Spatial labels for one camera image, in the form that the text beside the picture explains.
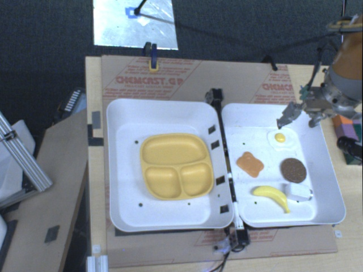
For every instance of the brown cardboard board red print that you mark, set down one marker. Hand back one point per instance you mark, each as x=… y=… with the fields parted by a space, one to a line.
x=181 y=81

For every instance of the orange toast slice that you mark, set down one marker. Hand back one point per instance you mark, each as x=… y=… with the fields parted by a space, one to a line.
x=250 y=164

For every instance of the white and yellow fried egg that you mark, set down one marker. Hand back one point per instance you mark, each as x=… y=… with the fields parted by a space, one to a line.
x=282 y=140

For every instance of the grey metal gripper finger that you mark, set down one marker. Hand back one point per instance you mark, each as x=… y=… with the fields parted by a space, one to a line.
x=317 y=119
x=290 y=112

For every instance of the small white can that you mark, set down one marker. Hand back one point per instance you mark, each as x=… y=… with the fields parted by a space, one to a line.
x=297 y=192

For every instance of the yellow banana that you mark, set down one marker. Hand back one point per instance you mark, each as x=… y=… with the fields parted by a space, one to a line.
x=272 y=194

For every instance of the brown round biscuit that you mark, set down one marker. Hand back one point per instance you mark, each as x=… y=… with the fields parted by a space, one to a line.
x=293 y=170

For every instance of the white plastic tray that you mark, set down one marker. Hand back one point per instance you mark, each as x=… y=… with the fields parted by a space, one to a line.
x=320 y=163
x=127 y=166

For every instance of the multicoloured cube block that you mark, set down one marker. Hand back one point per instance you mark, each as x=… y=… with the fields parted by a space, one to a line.
x=347 y=126

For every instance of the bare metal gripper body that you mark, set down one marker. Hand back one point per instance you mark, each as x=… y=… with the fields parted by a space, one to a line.
x=320 y=104

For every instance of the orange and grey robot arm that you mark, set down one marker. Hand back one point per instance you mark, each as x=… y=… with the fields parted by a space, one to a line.
x=347 y=61

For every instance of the thin black and white rod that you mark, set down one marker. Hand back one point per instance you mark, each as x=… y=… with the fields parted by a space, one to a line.
x=225 y=149

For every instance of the yellow divided plate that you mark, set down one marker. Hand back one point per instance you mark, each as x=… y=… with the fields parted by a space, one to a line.
x=175 y=166

